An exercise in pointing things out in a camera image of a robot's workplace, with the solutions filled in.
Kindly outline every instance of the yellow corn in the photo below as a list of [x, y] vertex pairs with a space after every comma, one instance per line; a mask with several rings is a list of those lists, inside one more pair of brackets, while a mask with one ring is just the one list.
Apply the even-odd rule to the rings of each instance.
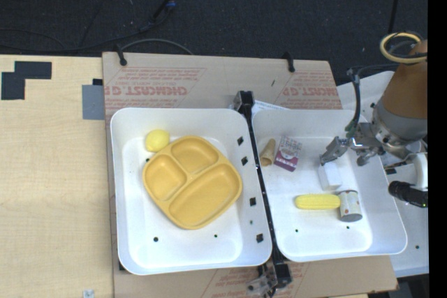
[[295, 198], [298, 209], [326, 210], [340, 207], [340, 198], [333, 194], [306, 194]]

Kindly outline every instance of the brown object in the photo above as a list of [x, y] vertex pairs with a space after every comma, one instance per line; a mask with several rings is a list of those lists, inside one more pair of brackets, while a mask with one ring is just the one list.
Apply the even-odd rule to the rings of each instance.
[[[427, 52], [427, 41], [419, 43], [409, 54]], [[383, 93], [383, 106], [397, 116], [426, 119], [427, 62], [400, 64]]]
[[268, 141], [267, 145], [262, 150], [259, 158], [261, 160], [261, 166], [266, 167], [268, 165], [273, 164], [274, 160], [274, 148], [276, 147], [277, 142], [274, 139]]

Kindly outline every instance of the black clip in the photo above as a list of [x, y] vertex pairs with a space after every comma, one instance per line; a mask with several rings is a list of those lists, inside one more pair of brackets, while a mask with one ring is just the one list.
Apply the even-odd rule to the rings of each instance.
[[295, 67], [293, 67], [293, 59], [292, 59], [292, 56], [286, 51], [286, 52], [284, 53], [284, 55], [281, 56], [281, 58], [287, 60], [288, 70], [289, 70], [289, 72], [294, 73], [294, 72], [295, 72]]
[[124, 58], [123, 50], [121, 50], [121, 47], [118, 44], [115, 44], [115, 46], [113, 47], [113, 50], [118, 53], [119, 64], [121, 66], [127, 65], [127, 60]]

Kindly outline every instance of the yellow cable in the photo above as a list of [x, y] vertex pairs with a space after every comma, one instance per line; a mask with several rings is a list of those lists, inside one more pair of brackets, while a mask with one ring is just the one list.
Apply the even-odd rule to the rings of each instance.
[[401, 64], [416, 64], [418, 62], [425, 61], [427, 59], [427, 55], [421, 56], [421, 57], [410, 57], [410, 58], [403, 58], [403, 57], [397, 57], [392, 54], [390, 54], [386, 48], [385, 44], [391, 39], [391, 38], [397, 38], [397, 37], [406, 37], [406, 38], [412, 38], [417, 43], [420, 42], [420, 38], [417, 35], [414, 35], [412, 33], [391, 33], [390, 35], [385, 36], [382, 41], [380, 42], [380, 52], [384, 57], [386, 57], [388, 60], [394, 61], [394, 62], [400, 62]]

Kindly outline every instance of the white tray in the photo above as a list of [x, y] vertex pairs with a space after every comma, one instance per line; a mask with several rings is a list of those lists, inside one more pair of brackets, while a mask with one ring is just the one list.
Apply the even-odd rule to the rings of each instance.
[[[294, 172], [276, 165], [262, 168], [278, 248], [289, 260], [391, 255], [406, 247], [406, 232], [378, 156], [359, 167], [356, 153], [349, 149], [335, 161], [342, 186], [333, 192], [321, 187], [319, 155], [336, 135], [345, 137], [344, 128], [352, 118], [350, 110], [263, 110], [254, 115], [259, 151], [270, 138], [278, 147], [282, 135], [302, 143]], [[341, 221], [338, 209], [301, 210], [294, 204], [297, 195], [347, 189], [356, 190], [360, 199], [363, 218], [356, 222]]]
[[[154, 155], [145, 149], [145, 136], [153, 129], [167, 130], [171, 140], [184, 135], [209, 140], [240, 173], [241, 196], [209, 225], [199, 230], [177, 227], [145, 190], [142, 169]], [[112, 117], [110, 131], [118, 256], [126, 270], [148, 275], [257, 266], [269, 259], [270, 230], [249, 129], [241, 114], [228, 109], [125, 108]]]

